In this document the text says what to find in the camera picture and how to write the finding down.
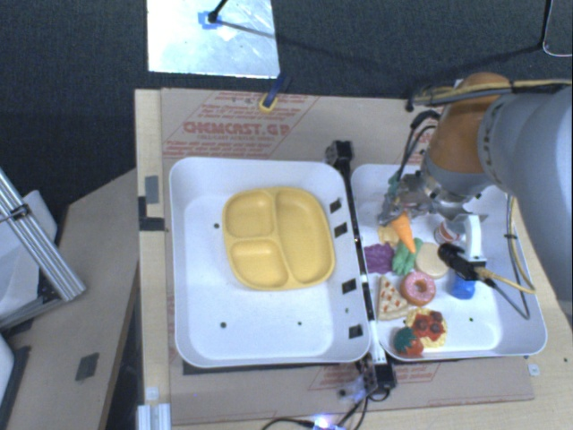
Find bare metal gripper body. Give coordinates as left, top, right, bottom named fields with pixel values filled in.
left=392, top=172, right=489, bottom=236

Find orange carrot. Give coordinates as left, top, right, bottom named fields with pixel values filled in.
left=390, top=211, right=418, bottom=255

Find yellow toy food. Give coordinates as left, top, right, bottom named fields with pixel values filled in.
left=377, top=224, right=400, bottom=249

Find red and white can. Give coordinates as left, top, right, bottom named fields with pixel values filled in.
left=433, top=219, right=465, bottom=246

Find purple grapes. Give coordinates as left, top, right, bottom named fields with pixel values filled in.
left=363, top=242, right=396, bottom=276

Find green toy vegetable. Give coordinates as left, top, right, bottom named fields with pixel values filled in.
left=391, top=236, right=424, bottom=276

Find tan round biscuit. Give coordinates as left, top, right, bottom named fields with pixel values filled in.
left=415, top=241, right=450, bottom=280

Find thin black and white rod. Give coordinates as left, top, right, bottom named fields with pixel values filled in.
left=338, top=159, right=387, bottom=367

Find pink doughnut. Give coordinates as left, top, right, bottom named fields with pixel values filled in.
left=398, top=270, right=438, bottom=308

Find blue bottle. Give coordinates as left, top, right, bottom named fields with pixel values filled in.
left=449, top=271, right=477, bottom=301

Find yellow divided plate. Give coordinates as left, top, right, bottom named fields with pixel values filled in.
left=221, top=186, right=338, bottom=292

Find pizza slice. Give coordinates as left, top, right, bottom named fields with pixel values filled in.
left=376, top=274, right=411, bottom=323

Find round yellow pizza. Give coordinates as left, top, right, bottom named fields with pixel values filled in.
left=404, top=306, right=449, bottom=350

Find white plastic tray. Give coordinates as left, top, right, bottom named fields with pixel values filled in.
left=349, top=163, right=549, bottom=364
left=168, top=156, right=373, bottom=370

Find red strawberry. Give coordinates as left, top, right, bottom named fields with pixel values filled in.
left=392, top=325, right=425, bottom=359

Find brown cardboard board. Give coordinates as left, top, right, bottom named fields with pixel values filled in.
left=133, top=87, right=536, bottom=427

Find black cylinder on white bracket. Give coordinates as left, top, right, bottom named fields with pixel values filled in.
left=437, top=214, right=488, bottom=282

